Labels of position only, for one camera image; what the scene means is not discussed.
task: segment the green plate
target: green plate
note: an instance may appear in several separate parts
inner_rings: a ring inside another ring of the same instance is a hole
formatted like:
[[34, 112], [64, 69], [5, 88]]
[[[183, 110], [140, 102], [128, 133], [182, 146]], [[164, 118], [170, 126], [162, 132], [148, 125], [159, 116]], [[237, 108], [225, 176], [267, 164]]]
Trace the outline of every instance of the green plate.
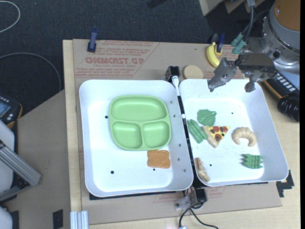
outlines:
[[154, 150], [171, 140], [171, 123], [165, 103], [148, 95], [124, 95], [112, 100], [111, 135], [127, 150]]

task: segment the blue object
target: blue object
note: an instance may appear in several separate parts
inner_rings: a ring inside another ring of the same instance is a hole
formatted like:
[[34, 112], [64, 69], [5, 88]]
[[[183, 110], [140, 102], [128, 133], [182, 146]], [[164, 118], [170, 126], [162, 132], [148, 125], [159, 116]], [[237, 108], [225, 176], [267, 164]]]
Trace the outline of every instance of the blue object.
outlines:
[[223, 48], [223, 44], [224, 44], [224, 34], [221, 33], [220, 34], [220, 37], [219, 37], [219, 40], [218, 40], [218, 43], [217, 43], [217, 48], [216, 48], [216, 51], [217, 52], [221, 52], [221, 49]]
[[97, 38], [97, 27], [93, 26], [92, 30], [91, 30], [91, 37], [90, 37], [90, 42], [88, 43], [88, 48], [87, 51], [88, 52], [95, 52], [95, 48], [96, 48], [96, 38]]

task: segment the green leaf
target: green leaf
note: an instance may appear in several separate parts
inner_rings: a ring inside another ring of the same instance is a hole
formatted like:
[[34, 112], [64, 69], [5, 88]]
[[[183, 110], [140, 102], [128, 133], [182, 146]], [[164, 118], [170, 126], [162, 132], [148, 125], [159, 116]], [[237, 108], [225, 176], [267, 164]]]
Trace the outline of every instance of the green leaf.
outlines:
[[201, 109], [197, 113], [198, 122], [202, 125], [213, 126], [216, 119], [216, 112], [208, 109]]

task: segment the yellow banana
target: yellow banana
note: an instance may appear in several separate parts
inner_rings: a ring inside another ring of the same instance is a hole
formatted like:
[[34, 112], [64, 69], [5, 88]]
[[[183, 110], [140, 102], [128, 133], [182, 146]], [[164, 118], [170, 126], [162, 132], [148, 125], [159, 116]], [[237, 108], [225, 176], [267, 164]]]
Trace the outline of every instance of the yellow banana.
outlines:
[[222, 53], [222, 50], [221, 49], [221, 52], [218, 53], [216, 51], [216, 48], [217, 48], [217, 45], [215, 42], [212, 42], [212, 44], [210, 46], [208, 46], [208, 48], [206, 49], [206, 56], [208, 58], [208, 61], [210, 62], [210, 64], [217, 68], [217, 66], [219, 65], [220, 61], [218, 60], [218, 58], [216, 57], [217, 56], [220, 56], [221, 53]]

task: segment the beige disc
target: beige disc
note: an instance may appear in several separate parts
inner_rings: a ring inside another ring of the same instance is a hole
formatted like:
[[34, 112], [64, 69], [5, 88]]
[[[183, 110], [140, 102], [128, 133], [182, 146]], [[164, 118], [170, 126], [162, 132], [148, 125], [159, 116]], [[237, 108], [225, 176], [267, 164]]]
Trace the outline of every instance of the beige disc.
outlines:
[[184, 68], [183, 75], [185, 79], [202, 79], [203, 72], [196, 65], [188, 65]]

